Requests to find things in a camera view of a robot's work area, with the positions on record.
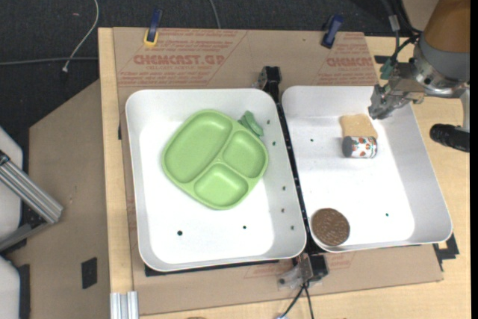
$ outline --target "green plastic plate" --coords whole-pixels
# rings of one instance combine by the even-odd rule
[[[164,172],[210,208],[239,204],[264,175],[266,147],[241,123],[214,110],[189,117],[162,153]]]

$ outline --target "white object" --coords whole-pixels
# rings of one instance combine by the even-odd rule
[[[309,222],[333,208],[350,236],[330,252],[436,243],[452,231],[450,215],[410,105],[374,120],[379,150],[358,161],[342,154],[343,115],[366,114],[372,87],[291,87],[282,105]]]
[[[139,319],[139,312],[137,291],[129,291],[126,294],[117,292],[110,294],[111,319]]]
[[[10,160],[22,168],[22,149],[5,130],[0,127],[0,149]],[[20,223],[22,200],[0,181],[0,241],[14,232]]]
[[[0,256],[0,318],[18,319],[20,310],[20,277],[10,262]]]
[[[192,114],[214,109],[264,129],[267,170],[247,198],[213,210],[177,188],[161,166],[167,141]],[[159,271],[293,258],[306,234],[276,104],[256,89],[141,90],[126,102],[140,254]]]

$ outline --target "can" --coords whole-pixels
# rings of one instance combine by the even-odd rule
[[[376,138],[346,136],[342,141],[342,152],[347,158],[372,158],[377,152]]]

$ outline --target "black bracket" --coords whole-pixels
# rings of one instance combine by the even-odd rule
[[[89,288],[98,282],[98,259],[91,258],[81,263],[81,287]]]
[[[265,66],[262,68],[262,71],[259,75],[258,87],[264,92],[269,93],[272,96],[274,102],[276,102],[277,114],[279,115],[279,121],[281,123],[282,133],[285,139],[285,146],[288,151],[289,162],[291,163],[291,169],[294,175],[297,195],[299,197],[302,218],[304,219],[305,232],[307,234],[307,247],[305,248],[305,252],[308,253],[310,256],[317,255],[318,257],[323,258],[323,255],[320,255],[320,253],[323,253],[323,250],[315,244],[310,233],[310,228],[308,227],[307,212],[305,210],[305,203],[301,191],[302,189],[300,187],[299,172],[297,171],[294,149],[292,148],[291,135],[289,133],[287,121],[285,119],[284,109],[279,99],[279,84],[281,80],[282,75],[278,66]]]
[[[438,244],[433,244],[435,249],[435,254],[440,264],[441,271],[443,271],[443,261],[446,259],[456,259],[456,256],[460,254],[458,250],[458,245],[456,244],[455,235],[452,234],[451,237],[445,242],[447,247],[441,249]]]

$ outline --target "round cookie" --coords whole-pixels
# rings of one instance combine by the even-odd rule
[[[327,246],[338,246],[350,234],[347,218],[333,208],[322,208],[312,216],[312,232]]]

